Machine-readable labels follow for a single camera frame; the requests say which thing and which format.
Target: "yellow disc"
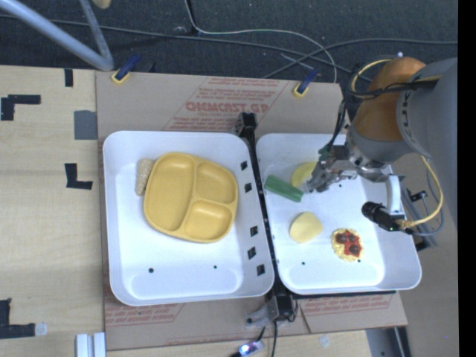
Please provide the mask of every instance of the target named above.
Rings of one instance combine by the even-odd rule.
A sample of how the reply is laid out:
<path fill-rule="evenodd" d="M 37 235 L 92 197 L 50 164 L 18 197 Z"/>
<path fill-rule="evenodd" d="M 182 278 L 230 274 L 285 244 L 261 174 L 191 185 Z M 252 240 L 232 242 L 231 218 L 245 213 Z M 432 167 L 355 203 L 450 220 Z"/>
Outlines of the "yellow disc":
<path fill-rule="evenodd" d="M 290 184 L 293 187 L 299 187 L 308 177 L 311 177 L 312 171 L 316 165 L 315 161 L 310 161 L 309 163 L 301 164 L 295 169 L 292 173 Z"/>
<path fill-rule="evenodd" d="M 289 229 L 289 236 L 296 242 L 305 243 L 322 232 L 322 222 L 311 212 L 300 214 Z"/>

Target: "wooden surface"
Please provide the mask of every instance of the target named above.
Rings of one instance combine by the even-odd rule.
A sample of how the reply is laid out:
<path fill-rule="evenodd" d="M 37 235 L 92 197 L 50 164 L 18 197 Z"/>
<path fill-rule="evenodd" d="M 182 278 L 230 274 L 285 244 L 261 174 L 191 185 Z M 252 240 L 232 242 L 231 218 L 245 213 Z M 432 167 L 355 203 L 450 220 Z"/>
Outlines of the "wooden surface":
<path fill-rule="evenodd" d="M 0 300 L 12 298 L 10 323 L 45 323 L 47 335 L 0 340 L 0 356 L 73 356 L 74 336 L 103 331 L 97 142 L 74 140 L 74 112 L 95 112 L 93 71 L 1 67 L 0 97 L 40 94 L 0 122 Z M 65 163 L 91 190 L 66 188 Z M 368 357 L 365 331 L 278 338 L 276 356 Z M 269 355 L 271 341 L 266 339 Z M 162 347 L 108 356 L 228 356 L 239 342 Z"/>

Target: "cardboard box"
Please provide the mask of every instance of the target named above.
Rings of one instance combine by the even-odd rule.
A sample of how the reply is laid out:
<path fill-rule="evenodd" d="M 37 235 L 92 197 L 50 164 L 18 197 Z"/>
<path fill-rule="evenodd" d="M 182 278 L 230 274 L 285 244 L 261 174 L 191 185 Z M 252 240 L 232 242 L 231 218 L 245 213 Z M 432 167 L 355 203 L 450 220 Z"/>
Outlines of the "cardboard box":
<path fill-rule="evenodd" d="M 134 73 L 116 86 L 110 76 L 96 73 L 108 350 L 256 338 L 260 329 L 247 329 L 245 317 L 265 303 L 264 297 L 142 307 L 125 306 L 114 297 L 107 272 L 103 142 L 121 130 L 230 132 L 240 112 L 257 115 L 257 139 L 273 132 L 331 134 L 342 99 L 340 87 L 312 83 L 307 94 L 297 98 L 292 94 L 297 81 Z M 320 297 L 299 304 L 295 321 L 281 324 L 280 335 L 407 323 L 398 293 Z M 268 329 L 265 336 L 271 333 Z"/>

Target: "white cable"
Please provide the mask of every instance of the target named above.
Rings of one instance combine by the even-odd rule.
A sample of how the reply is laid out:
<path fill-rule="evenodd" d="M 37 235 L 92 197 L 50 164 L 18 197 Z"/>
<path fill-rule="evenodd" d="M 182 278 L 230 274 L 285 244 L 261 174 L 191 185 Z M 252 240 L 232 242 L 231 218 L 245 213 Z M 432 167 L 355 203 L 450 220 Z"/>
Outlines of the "white cable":
<path fill-rule="evenodd" d="M 303 38 L 307 41 L 310 41 L 314 45 L 318 46 L 322 51 L 329 57 L 330 62 L 332 63 L 332 67 L 334 68 L 334 83 L 337 83 L 337 68 L 335 67 L 335 61 L 330 55 L 330 53 L 322 46 L 319 42 L 315 41 L 314 39 L 306 36 L 305 34 L 294 32 L 292 30 L 284 30 L 284 29 L 265 29 L 265 28 L 260 28 L 260 29 L 243 29 L 243 30 L 232 30 L 232 31 L 225 31 L 225 32 L 210 32 L 207 30 L 203 30 L 199 28 L 199 26 L 195 23 L 195 20 L 193 19 L 192 11 L 190 9 L 190 6 L 188 4 L 188 0 L 184 0 L 185 2 L 185 7 L 187 8 L 187 14 L 188 18 L 190 20 L 190 23 L 192 24 L 193 28 L 197 30 L 200 33 L 203 34 L 209 34 L 211 36 L 221 36 L 221 35 L 229 35 L 229 34 L 242 34 L 242 33 L 286 33 L 286 34 L 291 34 L 293 36 L 298 36 L 300 38 Z"/>

